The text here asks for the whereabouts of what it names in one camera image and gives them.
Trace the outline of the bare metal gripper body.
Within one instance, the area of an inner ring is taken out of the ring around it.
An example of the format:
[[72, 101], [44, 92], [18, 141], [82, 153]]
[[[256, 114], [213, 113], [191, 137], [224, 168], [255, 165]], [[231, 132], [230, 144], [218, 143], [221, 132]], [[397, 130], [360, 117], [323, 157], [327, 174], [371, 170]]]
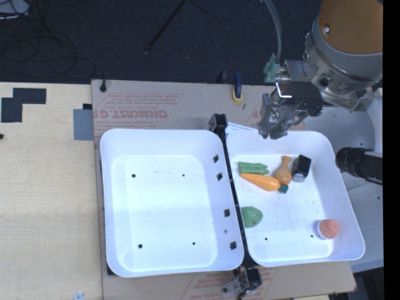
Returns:
[[310, 116], [320, 114], [325, 104], [364, 111], [380, 81], [380, 52], [340, 51], [330, 46], [320, 31], [309, 31], [303, 59], [283, 64], [271, 97], [278, 106], [294, 106]]

